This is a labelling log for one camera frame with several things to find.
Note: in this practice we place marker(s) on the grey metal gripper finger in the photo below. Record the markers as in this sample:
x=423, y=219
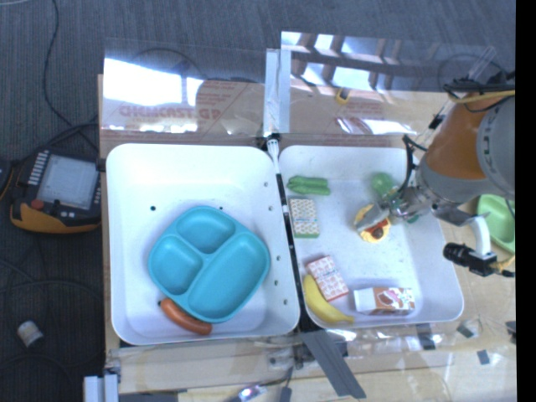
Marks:
x=372, y=217

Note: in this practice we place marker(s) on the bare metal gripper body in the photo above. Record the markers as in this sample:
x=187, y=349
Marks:
x=411, y=205

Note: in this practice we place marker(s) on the yellow and red toy food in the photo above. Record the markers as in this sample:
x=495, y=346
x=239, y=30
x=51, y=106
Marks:
x=374, y=235

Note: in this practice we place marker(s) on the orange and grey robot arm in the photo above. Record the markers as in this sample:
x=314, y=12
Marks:
x=454, y=153

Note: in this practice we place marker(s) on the green pepper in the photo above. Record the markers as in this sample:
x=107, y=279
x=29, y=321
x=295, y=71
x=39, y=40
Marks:
x=382, y=182

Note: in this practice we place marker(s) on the white plastic tray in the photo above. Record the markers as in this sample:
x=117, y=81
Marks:
x=377, y=266
x=138, y=182

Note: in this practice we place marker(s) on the white carton orange green print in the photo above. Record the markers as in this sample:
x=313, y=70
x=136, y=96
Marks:
x=304, y=218

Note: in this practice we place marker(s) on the green pea pods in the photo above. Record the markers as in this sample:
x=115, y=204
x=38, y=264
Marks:
x=309, y=185

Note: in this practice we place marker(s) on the orange and white carton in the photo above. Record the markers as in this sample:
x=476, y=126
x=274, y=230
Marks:
x=327, y=278

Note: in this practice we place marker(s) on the white and brown carton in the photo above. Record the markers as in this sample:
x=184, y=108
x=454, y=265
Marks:
x=383, y=300

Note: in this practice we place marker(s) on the green divided plate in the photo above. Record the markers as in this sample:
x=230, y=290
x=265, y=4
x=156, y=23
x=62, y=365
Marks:
x=498, y=220

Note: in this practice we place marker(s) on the yellow banana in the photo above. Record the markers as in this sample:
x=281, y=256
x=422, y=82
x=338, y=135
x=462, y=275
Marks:
x=320, y=304

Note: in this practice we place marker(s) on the blue divided plate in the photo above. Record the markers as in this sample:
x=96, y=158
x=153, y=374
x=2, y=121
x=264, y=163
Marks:
x=226, y=274

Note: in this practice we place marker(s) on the brown cardboard board red print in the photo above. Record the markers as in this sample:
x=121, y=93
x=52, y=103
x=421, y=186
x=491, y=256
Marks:
x=251, y=367

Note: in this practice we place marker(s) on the orange sausage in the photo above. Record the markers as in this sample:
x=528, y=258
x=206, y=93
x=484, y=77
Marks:
x=186, y=320

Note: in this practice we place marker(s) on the small grey can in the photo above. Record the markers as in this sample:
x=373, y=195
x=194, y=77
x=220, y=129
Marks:
x=29, y=333

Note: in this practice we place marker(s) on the black cylinder on white bracket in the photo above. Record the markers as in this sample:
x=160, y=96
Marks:
x=469, y=257

